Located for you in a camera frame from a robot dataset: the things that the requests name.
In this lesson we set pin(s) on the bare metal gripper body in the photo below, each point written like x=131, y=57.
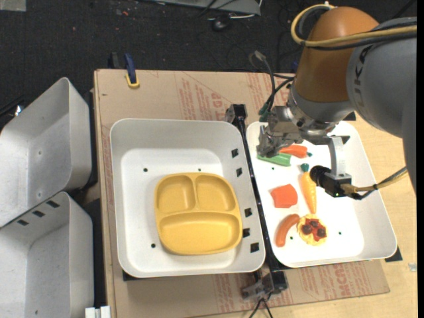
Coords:
x=285, y=124

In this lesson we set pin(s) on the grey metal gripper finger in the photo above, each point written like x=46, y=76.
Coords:
x=276, y=146
x=263, y=142

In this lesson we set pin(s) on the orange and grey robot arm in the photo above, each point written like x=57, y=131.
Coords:
x=331, y=65

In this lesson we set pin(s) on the green toy celery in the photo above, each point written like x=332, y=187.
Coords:
x=280, y=160

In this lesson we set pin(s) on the orange toy pepper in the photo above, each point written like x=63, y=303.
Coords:
x=295, y=150

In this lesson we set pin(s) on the orange red toy slice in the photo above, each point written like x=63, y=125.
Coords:
x=284, y=195

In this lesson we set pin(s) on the yellow orange toy carrot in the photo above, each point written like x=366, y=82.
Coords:
x=309, y=190

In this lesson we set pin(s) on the orange toy sausage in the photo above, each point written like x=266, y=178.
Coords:
x=285, y=229

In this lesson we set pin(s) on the yellow toy pasta with meatballs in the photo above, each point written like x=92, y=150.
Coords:
x=311, y=232

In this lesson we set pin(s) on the white plastic tray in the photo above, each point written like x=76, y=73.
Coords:
x=39, y=263
x=39, y=144
x=139, y=190
x=348, y=217

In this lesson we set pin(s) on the brown cardboard board red print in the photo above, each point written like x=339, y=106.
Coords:
x=172, y=91

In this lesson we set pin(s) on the yellow divided plate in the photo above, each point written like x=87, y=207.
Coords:
x=198, y=230

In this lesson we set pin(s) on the black cylinder on white bracket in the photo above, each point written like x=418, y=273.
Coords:
x=336, y=184

